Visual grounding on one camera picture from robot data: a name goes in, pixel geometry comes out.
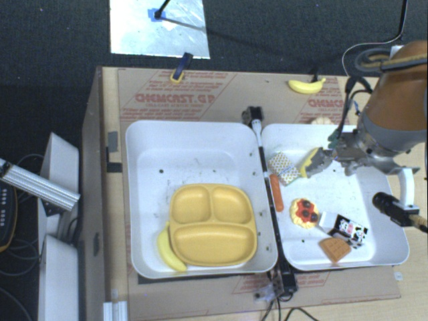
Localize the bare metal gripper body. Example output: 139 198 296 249
333 130 401 177

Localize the white plastic tray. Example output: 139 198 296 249
125 120 279 280
260 122 411 272

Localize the white yellow patterned carton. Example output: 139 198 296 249
267 150 301 187

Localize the yellow and red pizza slice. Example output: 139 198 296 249
289 197 320 230

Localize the orange sausage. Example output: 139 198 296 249
269 173 285 213

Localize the thin black and white rod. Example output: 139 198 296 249
252 118 289 274

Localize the black and white milk carton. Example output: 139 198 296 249
318 211 369 249

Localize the yellow banana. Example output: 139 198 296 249
156 221 188 273
288 77 327 96

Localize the orange waffle biscuit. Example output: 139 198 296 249
318 236 352 264

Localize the yellow divided plate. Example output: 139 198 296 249
169 183 258 268

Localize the brown cardboard board red print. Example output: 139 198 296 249
116 68 402 314

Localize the black cylinder on white bracket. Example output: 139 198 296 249
372 167 421 227

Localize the black block with thin wires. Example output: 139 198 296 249
267 268 298 297
241 106 265 125

